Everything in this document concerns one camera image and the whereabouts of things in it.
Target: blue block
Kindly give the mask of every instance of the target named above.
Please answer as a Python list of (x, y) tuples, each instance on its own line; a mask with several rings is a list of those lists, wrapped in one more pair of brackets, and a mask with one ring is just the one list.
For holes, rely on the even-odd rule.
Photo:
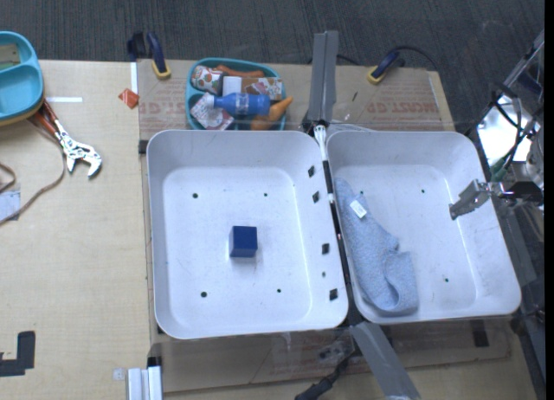
[(254, 257), (258, 250), (258, 229), (250, 226), (233, 226), (229, 234), (231, 257)]

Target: blue towel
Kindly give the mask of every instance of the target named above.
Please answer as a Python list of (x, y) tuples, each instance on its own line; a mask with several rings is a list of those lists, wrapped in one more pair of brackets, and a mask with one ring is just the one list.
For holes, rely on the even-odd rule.
[[(409, 252), (398, 252), (396, 237), (373, 218), (365, 197), (355, 194), (343, 178), (335, 179), (335, 194), (343, 238), (363, 298), (382, 315), (413, 313), (419, 298)], [(351, 207), (354, 201), (366, 211), (361, 218)]]

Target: blue bottle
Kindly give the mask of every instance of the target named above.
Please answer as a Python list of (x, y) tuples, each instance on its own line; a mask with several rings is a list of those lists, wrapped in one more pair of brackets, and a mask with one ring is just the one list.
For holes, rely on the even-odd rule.
[(207, 104), (225, 109), (231, 115), (268, 115), (268, 95), (232, 93), (224, 97), (206, 97)]

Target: brown cord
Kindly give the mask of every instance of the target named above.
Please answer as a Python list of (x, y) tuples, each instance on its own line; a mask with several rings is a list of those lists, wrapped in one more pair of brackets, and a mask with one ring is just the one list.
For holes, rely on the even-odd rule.
[[(39, 130), (39, 133), (45, 137), (46, 139), (48, 139), (49, 141), (51, 141), (52, 143), (55, 143), (56, 145), (58, 144), (57, 141), (54, 141), (54, 139), (52, 139), (50, 136), (46, 135), (44, 133), (44, 131), (42, 130)], [(1, 187), (0, 187), (0, 192), (3, 192), (4, 190), (8, 189), (13, 183), (16, 182), (16, 173), (13, 169), (11, 169), (9, 166), (7, 165), (4, 165), (2, 162), (0, 162), (0, 168), (4, 169), (5, 171), (7, 171), (11, 176), (12, 176), (12, 179), (11, 181), (9, 181), (7, 184), (2, 184)], [(65, 175), (65, 172), (66, 172), (66, 166), (65, 166), (65, 161), (64, 161), (64, 156), (63, 156), (63, 153), (61, 155), (61, 174), (60, 176), (54, 180), (52, 183), (50, 184), (47, 184), (46, 186), (44, 186), (43, 188), (39, 189), (29, 200), (28, 202), (26, 202), (26, 204), (24, 204), (21, 208), (19, 208), (19, 210), (17, 210), (16, 212), (14, 212), (13, 214), (9, 215), (9, 216), (6, 216), (5, 218), (3, 218), (2, 220), (0, 220), (0, 226), (2, 226), (4, 223), (6, 223), (8, 220), (10, 220), (11, 218), (15, 217), (15, 216), (19, 216), (21, 215), (25, 210), (27, 210), (29, 208), (29, 206), (38, 198), (40, 197), (42, 194), (44, 194), (46, 191), (48, 190), (51, 190), (52, 188), (54, 188), (55, 186), (57, 186), (60, 181), (63, 179), (63, 176)]]

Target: orange sticker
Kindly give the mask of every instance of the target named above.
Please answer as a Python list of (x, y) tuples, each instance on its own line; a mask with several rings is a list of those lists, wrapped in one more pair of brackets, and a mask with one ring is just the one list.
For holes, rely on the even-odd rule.
[(126, 88), (121, 94), (118, 95), (120, 100), (133, 109), (139, 103), (139, 96), (136, 95), (131, 89)]

